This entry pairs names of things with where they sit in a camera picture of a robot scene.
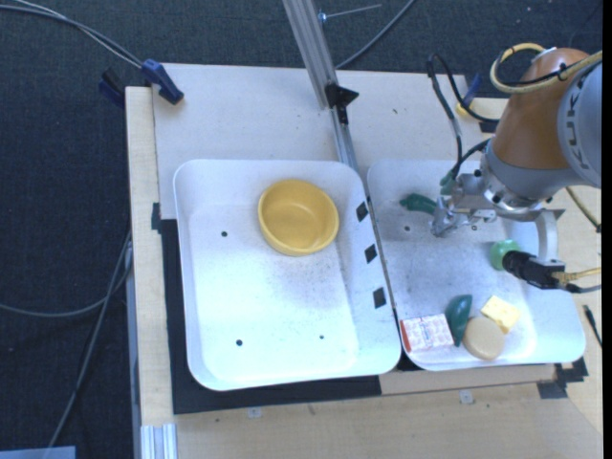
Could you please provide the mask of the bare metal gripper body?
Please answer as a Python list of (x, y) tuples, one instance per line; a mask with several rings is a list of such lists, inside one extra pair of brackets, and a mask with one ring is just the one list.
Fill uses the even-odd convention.
[(442, 197), (448, 210), (461, 214), (461, 224), (490, 223), (497, 218), (531, 221), (542, 211), (538, 200), (516, 194), (485, 170), (459, 175)]

